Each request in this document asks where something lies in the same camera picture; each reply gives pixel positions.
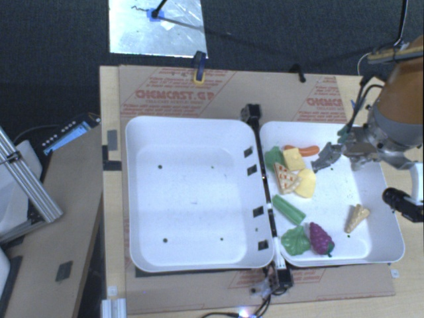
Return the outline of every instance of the white tray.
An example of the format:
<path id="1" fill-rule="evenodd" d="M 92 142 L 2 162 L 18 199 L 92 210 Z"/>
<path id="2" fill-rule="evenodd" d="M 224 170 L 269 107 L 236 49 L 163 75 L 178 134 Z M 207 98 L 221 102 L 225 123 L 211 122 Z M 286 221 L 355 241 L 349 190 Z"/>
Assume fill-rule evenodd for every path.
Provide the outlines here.
<path id="1" fill-rule="evenodd" d="M 248 125 L 137 117 L 127 125 L 126 142 L 130 253 L 137 267 L 260 268 L 271 261 L 274 245 Z M 257 172 L 248 175 L 253 166 Z"/>
<path id="2" fill-rule="evenodd" d="M 260 131 L 264 152 L 273 146 L 290 144 L 298 147 L 317 145 L 322 149 L 331 141 L 337 143 L 337 131 L 342 125 L 326 123 L 269 122 Z M 308 168 L 318 155 L 304 158 Z M 271 196 L 278 193 L 274 171 L 267 170 Z M 386 181 L 378 163 L 367 163 L 360 171 L 353 172 L 347 157 L 340 159 L 330 168 L 317 172 L 317 185 L 311 199 L 294 193 L 284 199 L 306 214 L 301 225 L 317 223 L 332 237 L 335 248 L 332 257 L 312 251 L 299 256 L 290 256 L 281 245 L 283 257 L 299 267 L 330 266 L 395 262 L 404 253 L 404 243 L 396 216 L 382 200 Z M 351 234 L 345 233 L 350 211 L 357 204 L 367 207 L 371 214 Z M 279 237 L 295 227 L 278 210 L 274 209 Z"/>

